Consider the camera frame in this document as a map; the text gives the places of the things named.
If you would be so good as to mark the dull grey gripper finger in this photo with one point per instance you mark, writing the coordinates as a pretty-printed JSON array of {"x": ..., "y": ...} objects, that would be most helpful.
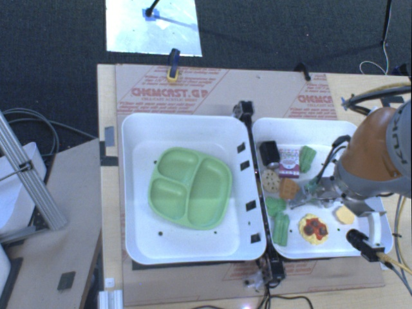
[
  {"x": 301, "y": 202},
  {"x": 306, "y": 192}
]

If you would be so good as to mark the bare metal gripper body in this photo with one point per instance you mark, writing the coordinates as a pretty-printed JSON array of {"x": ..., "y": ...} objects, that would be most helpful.
[{"x": 330, "y": 190}]

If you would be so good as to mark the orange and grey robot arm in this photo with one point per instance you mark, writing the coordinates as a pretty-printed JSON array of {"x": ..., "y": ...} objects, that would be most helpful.
[{"x": 370, "y": 146}]

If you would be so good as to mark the orange toy waffle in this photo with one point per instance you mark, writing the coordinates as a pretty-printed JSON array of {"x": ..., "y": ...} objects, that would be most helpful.
[{"x": 288, "y": 188}]

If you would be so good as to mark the green toy lettuce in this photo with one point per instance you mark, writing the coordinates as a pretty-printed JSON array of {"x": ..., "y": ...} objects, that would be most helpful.
[{"x": 275, "y": 205}]

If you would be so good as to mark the yellow round biscuit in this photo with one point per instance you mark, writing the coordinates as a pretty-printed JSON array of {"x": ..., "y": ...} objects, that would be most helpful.
[{"x": 344, "y": 216}]

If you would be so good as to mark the yellow spaghetti with meatballs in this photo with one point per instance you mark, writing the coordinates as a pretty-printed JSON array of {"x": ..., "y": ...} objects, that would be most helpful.
[{"x": 313, "y": 230}]

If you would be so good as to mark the green toy beans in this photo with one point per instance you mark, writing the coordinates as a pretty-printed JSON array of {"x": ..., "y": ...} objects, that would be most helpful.
[
  {"x": 281, "y": 230},
  {"x": 306, "y": 158}
]

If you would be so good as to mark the pink carton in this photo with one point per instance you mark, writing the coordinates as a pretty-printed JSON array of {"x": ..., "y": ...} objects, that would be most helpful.
[{"x": 288, "y": 163}]

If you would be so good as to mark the pale round lattice biscuit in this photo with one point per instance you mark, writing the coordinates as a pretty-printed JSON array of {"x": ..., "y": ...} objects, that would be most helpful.
[{"x": 269, "y": 180}]

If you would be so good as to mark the thin black rod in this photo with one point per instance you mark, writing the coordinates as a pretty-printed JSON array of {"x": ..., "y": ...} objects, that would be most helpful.
[{"x": 257, "y": 179}]

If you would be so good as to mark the black can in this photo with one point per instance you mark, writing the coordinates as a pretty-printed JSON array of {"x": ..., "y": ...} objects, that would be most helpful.
[{"x": 268, "y": 153}]

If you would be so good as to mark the white plastic tray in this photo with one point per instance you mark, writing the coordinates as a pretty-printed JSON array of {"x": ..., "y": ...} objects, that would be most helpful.
[
  {"x": 193, "y": 240},
  {"x": 334, "y": 134}
]

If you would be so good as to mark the green divided plate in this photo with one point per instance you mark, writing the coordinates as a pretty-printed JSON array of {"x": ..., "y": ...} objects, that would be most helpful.
[{"x": 193, "y": 188}]

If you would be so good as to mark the brown cardboard board red print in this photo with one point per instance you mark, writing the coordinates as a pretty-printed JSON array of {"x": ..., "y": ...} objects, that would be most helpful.
[{"x": 206, "y": 89}]

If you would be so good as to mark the black cylinder on white bracket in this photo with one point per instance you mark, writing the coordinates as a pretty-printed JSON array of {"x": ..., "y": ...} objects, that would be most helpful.
[{"x": 365, "y": 245}]

